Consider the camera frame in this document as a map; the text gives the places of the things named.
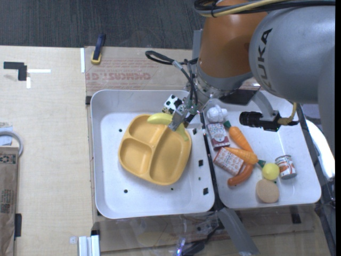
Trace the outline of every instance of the yellow banana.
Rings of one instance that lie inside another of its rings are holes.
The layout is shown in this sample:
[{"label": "yellow banana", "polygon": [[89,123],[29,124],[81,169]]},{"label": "yellow banana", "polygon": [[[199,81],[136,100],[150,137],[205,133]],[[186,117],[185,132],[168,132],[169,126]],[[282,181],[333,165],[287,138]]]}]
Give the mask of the yellow banana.
[{"label": "yellow banana", "polygon": [[[151,124],[164,124],[168,126],[172,122],[172,118],[173,116],[170,114],[156,113],[156,114],[149,116],[149,118],[147,119],[147,122]],[[179,135],[183,137],[184,141],[188,140],[188,136],[185,131],[185,125],[183,125],[183,123],[179,125],[179,127],[175,130],[175,132],[179,133]]]}]

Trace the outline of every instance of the carrot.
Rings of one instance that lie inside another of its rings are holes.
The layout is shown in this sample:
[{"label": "carrot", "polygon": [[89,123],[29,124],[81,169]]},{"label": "carrot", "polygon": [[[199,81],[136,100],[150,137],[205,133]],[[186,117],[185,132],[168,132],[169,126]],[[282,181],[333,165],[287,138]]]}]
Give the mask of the carrot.
[{"label": "carrot", "polygon": [[244,134],[237,126],[231,126],[229,121],[224,123],[224,126],[229,129],[229,135],[231,139],[243,150],[253,152],[249,142],[245,138]]},{"label": "carrot", "polygon": [[240,174],[228,179],[228,185],[235,186],[244,182],[251,176],[253,169],[254,166],[252,164],[246,163],[244,170]]},{"label": "carrot", "polygon": [[258,162],[258,157],[254,152],[246,151],[243,149],[232,148],[232,147],[224,147],[226,150],[235,154],[239,158],[243,159],[246,163],[255,164]]}]

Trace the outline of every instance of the yellow cable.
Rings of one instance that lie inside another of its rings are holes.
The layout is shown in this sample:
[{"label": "yellow cable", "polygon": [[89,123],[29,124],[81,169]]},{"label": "yellow cable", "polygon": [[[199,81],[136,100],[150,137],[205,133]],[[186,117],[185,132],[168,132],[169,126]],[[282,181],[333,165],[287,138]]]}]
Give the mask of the yellow cable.
[{"label": "yellow cable", "polygon": [[277,123],[281,124],[281,125],[288,125],[290,122],[293,121],[293,118],[295,116],[296,113],[296,109],[297,109],[297,103],[293,103],[293,112],[291,113],[290,117],[282,117],[280,118]]},{"label": "yellow cable", "polygon": [[[259,6],[264,6],[264,5],[269,5],[272,3],[284,2],[284,1],[293,1],[293,0],[261,0],[261,1],[254,2],[251,4],[245,5],[245,6],[237,7],[235,9],[214,13],[214,17],[219,17],[219,16],[223,16],[223,15],[227,15],[227,14],[234,14],[234,13],[238,13],[241,11],[254,9],[256,7],[259,7]],[[204,17],[213,17],[211,14],[201,14],[201,15]]]}]

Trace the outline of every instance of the white tray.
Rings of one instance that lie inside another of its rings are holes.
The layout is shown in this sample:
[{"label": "white tray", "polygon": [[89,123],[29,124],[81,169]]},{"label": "white tray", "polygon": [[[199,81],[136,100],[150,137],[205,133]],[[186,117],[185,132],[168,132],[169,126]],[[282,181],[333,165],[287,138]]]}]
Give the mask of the white tray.
[{"label": "white tray", "polygon": [[95,200],[110,219],[206,212],[214,192],[200,124],[192,139],[189,161],[180,179],[161,186],[127,172],[118,161],[118,148],[131,120],[139,114],[159,113],[174,94],[187,91],[102,90],[92,96]]},{"label": "white tray", "polygon": [[[267,92],[263,92],[263,94],[270,101],[272,108],[278,110],[282,117],[291,115],[293,106],[290,102]],[[257,199],[255,190],[256,183],[262,179],[260,166],[255,165],[250,178],[235,187],[229,187],[226,183],[227,179],[232,177],[232,175],[220,167],[214,166],[218,192],[225,206],[232,209],[249,209],[312,204],[320,199],[321,186],[300,124],[295,126],[281,126],[277,132],[264,131],[262,128],[244,126],[239,123],[239,115],[242,111],[260,112],[259,108],[252,101],[247,106],[240,106],[225,104],[217,99],[211,99],[206,105],[204,111],[207,111],[215,105],[219,105],[221,108],[228,110],[228,120],[231,125],[238,126],[241,129],[259,159],[274,163],[277,157],[289,154],[293,158],[293,163],[297,171],[297,176],[292,179],[281,180],[280,177],[276,179],[280,192],[279,200],[273,204],[266,204]],[[230,144],[231,147],[237,147],[231,139]],[[211,145],[210,151],[214,158],[217,151],[214,151]]]}]

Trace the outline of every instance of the table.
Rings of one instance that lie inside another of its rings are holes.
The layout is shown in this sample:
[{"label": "table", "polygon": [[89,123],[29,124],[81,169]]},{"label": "table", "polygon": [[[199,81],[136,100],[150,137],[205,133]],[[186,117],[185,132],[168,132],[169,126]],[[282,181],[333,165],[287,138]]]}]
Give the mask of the table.
[{"label": "table", "polygon": [[[182,52],[189,56],[190,51]],[[91,135],[85,104],[89,93],[81,71],[81,49],[1,46],[0,58],[24,62],[28,69],[51,69],[50,74],[31,74],[30,89],[26,82],[18,81],[16,70],[0,69],[0,120],[12,123],[24,144],[17,198],[22,228],[15,240],[15,255],[77,255],[78,236],[89,236],[94,222],[105,220],[97,217],[93,207]],[[308,230],[283,235],[254,232],[260,251],[287,255],[287,242],[292,242],[296,244],[289,248],[292,254],[328,254],[319,218],[313,211],[304,213]],[[254,212],[251,214],[245,220],[250,230],[255,219]],[[228,239],[210,242],[205,251],[238,255]],[[143,250],[112,254],[143,255]]]}]

